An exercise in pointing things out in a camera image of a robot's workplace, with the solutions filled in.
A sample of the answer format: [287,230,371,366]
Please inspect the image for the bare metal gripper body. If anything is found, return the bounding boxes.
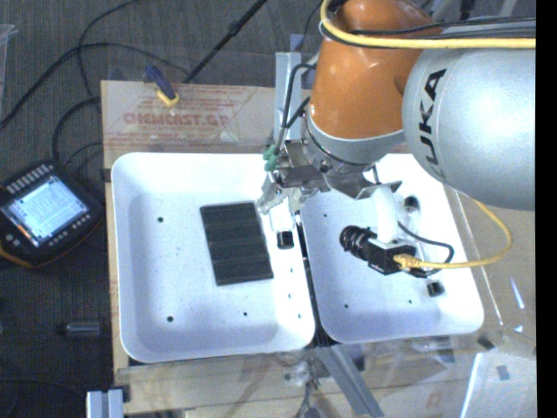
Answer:
[273,139,402,200]

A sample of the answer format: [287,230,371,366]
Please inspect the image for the black ribbed rectangular pad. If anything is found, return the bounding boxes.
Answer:
[198,200,275,287]

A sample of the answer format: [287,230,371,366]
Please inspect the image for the thin black rod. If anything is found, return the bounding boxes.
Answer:
[293,213,325,347]

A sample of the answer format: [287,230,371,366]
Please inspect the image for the white plastic tray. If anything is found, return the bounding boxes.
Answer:
[110,151,317,364]
[299,152,486,346]

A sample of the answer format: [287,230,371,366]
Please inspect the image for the dark grey cylinder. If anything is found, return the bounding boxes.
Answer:
[57,320,102,338]

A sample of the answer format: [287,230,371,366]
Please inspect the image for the black cylinder on white bracket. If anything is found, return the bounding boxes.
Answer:
[339,184,418,277]

